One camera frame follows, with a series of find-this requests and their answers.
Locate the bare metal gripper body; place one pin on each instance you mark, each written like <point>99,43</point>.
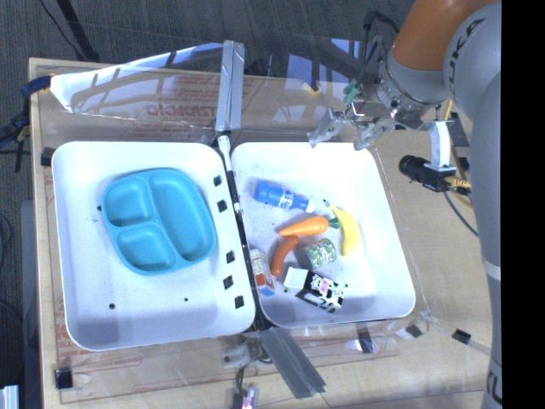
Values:
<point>385,111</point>

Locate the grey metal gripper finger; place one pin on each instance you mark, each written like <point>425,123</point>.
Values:
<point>367,136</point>
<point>324,129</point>

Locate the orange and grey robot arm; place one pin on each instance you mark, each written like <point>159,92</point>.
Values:
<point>464,58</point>

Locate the white plastic tray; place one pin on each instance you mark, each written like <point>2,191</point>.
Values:
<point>140,305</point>
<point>370,186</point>

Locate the blue bottle white label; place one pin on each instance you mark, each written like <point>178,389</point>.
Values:
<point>277,195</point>

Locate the yellow banana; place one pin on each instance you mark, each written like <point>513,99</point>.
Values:
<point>350,230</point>

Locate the orange carrot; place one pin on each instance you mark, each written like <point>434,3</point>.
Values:
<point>304,226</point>

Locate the green pea can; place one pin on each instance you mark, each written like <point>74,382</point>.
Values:
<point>320,253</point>

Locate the orange sausage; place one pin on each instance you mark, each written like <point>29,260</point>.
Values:
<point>282,254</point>

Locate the orange and white carton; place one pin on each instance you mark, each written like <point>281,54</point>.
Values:
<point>261,272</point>

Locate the brown cardboard board red print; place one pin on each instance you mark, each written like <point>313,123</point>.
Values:
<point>170,100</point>

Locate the black and white cow carton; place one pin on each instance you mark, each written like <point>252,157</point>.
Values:
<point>320,291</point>

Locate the blue divided plate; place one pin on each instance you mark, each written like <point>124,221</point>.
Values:
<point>158,220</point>

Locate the black cylinder on white bracket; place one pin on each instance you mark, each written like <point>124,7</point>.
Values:
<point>430,160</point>

